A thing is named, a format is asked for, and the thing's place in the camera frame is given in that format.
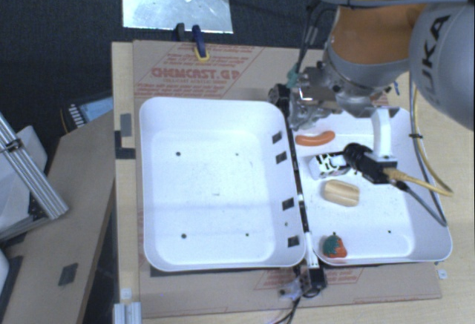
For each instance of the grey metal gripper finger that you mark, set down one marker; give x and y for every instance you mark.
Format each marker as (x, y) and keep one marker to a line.
(298, 116)
(316, 113)

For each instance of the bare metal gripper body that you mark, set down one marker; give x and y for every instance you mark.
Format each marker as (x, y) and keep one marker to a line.
(319, 87)

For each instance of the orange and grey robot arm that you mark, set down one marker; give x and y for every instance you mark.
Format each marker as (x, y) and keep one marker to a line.
(375, 11)

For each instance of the orange sausage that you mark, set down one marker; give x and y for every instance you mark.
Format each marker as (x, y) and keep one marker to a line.
(314, 138)

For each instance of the white carton with black print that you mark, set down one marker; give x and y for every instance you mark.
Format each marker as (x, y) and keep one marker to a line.
(323, 167)

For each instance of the tan bread roll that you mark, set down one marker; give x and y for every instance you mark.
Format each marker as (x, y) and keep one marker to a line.
(340, 193)

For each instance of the brown cardboard board, red print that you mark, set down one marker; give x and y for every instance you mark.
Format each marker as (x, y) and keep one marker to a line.
(230, 66)

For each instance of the white plastic tray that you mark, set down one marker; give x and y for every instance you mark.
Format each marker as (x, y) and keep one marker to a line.
(378, 226)
(215, 185)

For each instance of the red and green strawberry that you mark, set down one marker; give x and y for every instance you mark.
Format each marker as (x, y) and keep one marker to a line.
(334, 246)

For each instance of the black cylinder on white bracket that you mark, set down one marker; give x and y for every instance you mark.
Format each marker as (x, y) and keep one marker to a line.
(382, 137)

